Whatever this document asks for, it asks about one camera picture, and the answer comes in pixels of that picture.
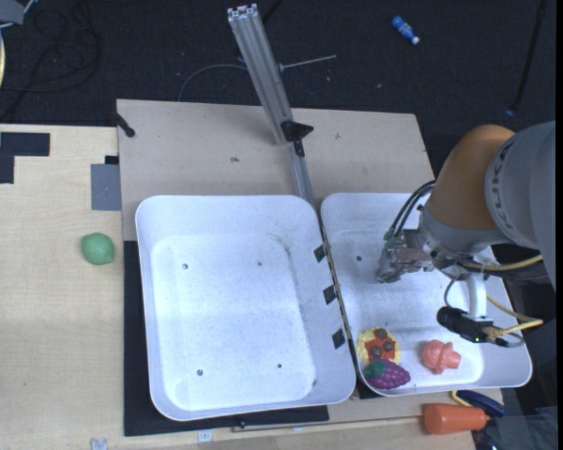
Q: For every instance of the blue and white bottle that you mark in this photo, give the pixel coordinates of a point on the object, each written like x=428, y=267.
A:
x=404, y=29

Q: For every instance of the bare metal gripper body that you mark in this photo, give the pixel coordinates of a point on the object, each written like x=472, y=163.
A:
x=410, y=258

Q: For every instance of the pink toy figure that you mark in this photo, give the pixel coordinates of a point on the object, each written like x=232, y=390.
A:
x=440, y=355

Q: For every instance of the yellow pizza slice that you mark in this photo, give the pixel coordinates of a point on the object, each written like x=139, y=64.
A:
x=380, y=343

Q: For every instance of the white plastic tray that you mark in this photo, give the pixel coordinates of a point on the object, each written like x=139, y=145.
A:
x=230, y=317
x=403, y=312

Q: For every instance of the black cylinder on white bracket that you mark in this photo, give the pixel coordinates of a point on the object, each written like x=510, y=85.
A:
x=464, y=322

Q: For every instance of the pale brown cardboard board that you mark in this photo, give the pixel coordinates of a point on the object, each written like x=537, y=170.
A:
x=206, y=157

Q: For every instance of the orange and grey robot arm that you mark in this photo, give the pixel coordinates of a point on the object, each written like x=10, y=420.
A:
x=506, y=181

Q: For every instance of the purple grapes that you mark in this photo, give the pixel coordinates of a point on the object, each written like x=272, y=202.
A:
x=389, y=375

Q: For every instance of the green lime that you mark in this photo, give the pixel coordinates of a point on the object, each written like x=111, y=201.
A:
x=97, y=248

